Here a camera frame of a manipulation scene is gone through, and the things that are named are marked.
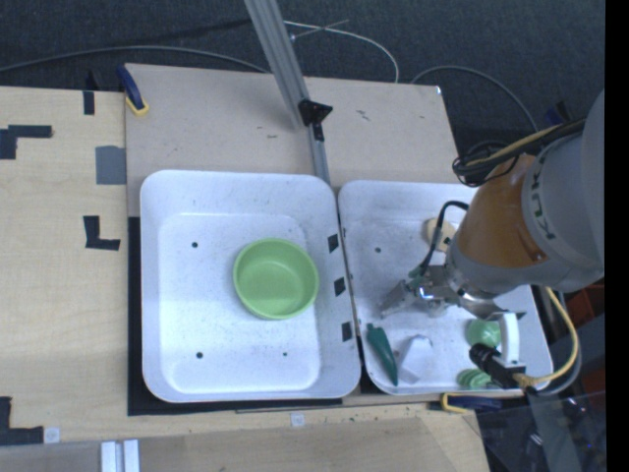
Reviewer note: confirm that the white carton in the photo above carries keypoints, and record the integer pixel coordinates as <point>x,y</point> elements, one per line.
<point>417,357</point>

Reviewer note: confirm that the light green round toy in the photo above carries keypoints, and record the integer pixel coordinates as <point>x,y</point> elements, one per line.
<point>481,333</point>

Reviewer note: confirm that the pale wood board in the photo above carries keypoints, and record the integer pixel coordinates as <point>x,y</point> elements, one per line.
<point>221,121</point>

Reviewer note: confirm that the light green ribbed toy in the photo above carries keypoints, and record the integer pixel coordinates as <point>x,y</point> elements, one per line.
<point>472,378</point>

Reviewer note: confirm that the white plastic tray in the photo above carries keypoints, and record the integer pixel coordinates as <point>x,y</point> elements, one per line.
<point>206,288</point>
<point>393,244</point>

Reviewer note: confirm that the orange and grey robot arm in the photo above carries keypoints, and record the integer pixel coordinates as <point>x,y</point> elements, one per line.
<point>535,214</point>

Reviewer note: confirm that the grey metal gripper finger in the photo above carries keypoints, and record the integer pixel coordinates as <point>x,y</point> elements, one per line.
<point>396,295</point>
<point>404,307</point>

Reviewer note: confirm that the green bowl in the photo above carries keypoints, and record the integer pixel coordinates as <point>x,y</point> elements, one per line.
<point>275,278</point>

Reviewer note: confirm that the dark green chili pepper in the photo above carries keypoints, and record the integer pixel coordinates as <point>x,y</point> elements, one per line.
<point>384,351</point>

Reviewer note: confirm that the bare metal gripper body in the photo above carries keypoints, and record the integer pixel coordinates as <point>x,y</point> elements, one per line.
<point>444,288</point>

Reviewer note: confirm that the cream toy bread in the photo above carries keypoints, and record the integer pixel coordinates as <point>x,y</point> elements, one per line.
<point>435,229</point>

